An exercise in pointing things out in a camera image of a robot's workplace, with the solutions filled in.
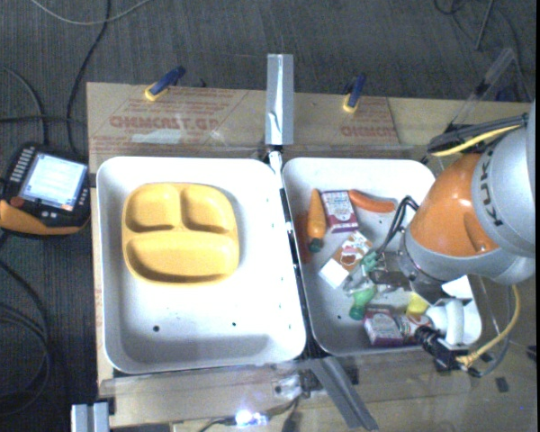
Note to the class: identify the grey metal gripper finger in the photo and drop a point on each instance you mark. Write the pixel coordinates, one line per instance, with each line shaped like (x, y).
(354, 280)
(364, 290)

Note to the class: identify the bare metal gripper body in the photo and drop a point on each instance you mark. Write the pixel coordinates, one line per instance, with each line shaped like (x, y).
(389, 276)

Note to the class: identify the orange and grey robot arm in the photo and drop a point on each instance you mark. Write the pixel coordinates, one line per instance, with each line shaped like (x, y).
(450, 223)

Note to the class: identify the green bottle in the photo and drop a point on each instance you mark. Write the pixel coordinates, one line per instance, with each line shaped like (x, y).
(362, 299)

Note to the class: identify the orange and white carton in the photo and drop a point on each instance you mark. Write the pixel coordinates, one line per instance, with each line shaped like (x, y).
(348, 252)

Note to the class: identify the yellow cube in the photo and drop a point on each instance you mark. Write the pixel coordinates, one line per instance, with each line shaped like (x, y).
(416, 305)

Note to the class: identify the maroon and white carton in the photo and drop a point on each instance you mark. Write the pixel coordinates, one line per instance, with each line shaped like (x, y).
(382, 329)
(339, 212)

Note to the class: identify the red and white can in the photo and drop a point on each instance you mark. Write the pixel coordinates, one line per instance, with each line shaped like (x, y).
(409, 326)

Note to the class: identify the orange carrot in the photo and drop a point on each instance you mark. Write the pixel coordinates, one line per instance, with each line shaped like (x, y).
(316, 216)

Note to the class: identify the orange sausage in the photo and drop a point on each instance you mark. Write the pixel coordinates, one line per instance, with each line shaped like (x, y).
(371, 201)

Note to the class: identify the white plastic tray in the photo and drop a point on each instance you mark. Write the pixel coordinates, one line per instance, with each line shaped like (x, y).
(198, 322)
(387, 173)

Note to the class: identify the yellow divided plate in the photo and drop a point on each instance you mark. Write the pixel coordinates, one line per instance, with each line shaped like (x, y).
(180, 234)

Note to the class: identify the brown cardboard board red print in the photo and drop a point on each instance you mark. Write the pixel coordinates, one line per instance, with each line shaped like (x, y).
(171, 119)

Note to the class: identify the black cylinder on white bracket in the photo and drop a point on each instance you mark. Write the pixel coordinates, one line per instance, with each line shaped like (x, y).
(452, 320)

